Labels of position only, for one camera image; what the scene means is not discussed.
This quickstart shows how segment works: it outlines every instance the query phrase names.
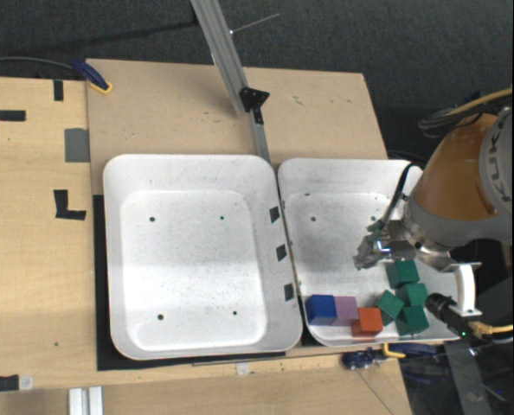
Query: empty white tray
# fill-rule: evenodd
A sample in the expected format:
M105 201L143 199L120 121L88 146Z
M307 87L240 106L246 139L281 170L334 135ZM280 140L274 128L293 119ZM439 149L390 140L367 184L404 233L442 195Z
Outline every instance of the empty white tray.
M358 271L353 256L367 226L382 217L407 164L402 160L294 158L280 165L280 195L303 301L313 294L353 296L359 307L368 307L385 290L394 292L386 274L388 262ZM409 171L404 193L410 194L420 175L418 168ZM400 203L393 218L401 214ZM418 259L415 263L429 294L457 297L452 273L439 273ZM418 335L399 336L393 322L374 340L354 337L350 327L308 327L317 341L331 347L457 338L445 323L425 312L430 327Z
M104 171L112 340L135 360L285 351L302 321L273 168L123 155Z

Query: wooden table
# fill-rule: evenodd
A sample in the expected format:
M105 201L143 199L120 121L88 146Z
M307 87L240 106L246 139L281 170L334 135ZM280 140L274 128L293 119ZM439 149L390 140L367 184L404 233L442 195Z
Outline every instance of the wooden table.
M349 349L296 347L250 362L247 376L236 376L234 363L97 370L92 198L105 161L132 150L252 150L213 67L91 62L113 83L110 95L66 80L64 100L55 101L51 80L0 78L0 110L27 113L25 122L0 122L0 376L34 383L32 391L0 393L0 413L65 413L67 389L104 386L110 413L159 412L166 401L167 413L205 404L208 413L312 413L322 405L346 413L351 405L355 413L409 414L397 362L350 373L334 355ZM246 72L272 94L263 113L275 167L291 156L386 158L361 74ZM158 97L194 82L195 93ZM65 130L88 127L91 162L67 162ZM156 147L159 134L164 147ZM68 191L70 209L87 211L84 220L55 218L56 189Z

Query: orange block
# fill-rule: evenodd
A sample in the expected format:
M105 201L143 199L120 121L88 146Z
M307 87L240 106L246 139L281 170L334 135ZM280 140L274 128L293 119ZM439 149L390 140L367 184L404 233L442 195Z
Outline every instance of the orange block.
M374 337L383 329L382 312L378 308L357 308L359 319L351 324L353 336Z

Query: green block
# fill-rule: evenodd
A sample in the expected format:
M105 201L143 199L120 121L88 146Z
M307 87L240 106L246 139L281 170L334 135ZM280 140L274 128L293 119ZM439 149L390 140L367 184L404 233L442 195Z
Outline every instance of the green block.
M395 291L395 294L407 306L424 306L428 298L427 287L424 283L404 284Z
M396 261L386 268L389 285L392 289L402 287L408 283L418 283L419 272L416 270L414 261Z
M430 327L422 306L406 306L395 320L399 335L416 335Z
M393 322L399 316L404 306L405 303L389 290L385 290L376 300L376 307L382 313L382 324L384 326Z

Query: blue block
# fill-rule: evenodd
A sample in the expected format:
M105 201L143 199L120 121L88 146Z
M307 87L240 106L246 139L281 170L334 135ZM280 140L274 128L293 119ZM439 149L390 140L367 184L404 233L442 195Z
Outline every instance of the blue block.
M307 322L313 326L330 326L337 318L332 295L311 295L305 302Z

